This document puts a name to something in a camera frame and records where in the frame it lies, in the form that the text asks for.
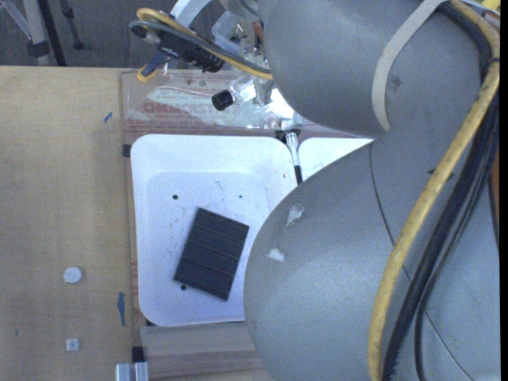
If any pale wood board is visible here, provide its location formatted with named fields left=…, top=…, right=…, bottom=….
left=138, top=321, right=267, bottom=378

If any clear bottle with black cap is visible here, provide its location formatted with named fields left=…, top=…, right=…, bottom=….
left=210, top=73, right=279, bottom=112

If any brown cardboard board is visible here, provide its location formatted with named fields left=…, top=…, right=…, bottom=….
left=120, top=68, right=374, bottom=329

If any black cylinder on white bracket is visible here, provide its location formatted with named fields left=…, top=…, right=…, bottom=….
left=156, top=0, right=226, bottom=74

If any black ribbed rectangular pad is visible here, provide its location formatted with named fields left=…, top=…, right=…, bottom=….
left=172, top=206, right=251, bottom=302

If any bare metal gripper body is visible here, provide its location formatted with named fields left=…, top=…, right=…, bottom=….
left=222, top=0, right=267, bottom=64

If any white plastic tray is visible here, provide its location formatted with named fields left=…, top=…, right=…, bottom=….
left=297, top=137, right=375, bottom=182
left=129, top=133, right=299, bottom=329

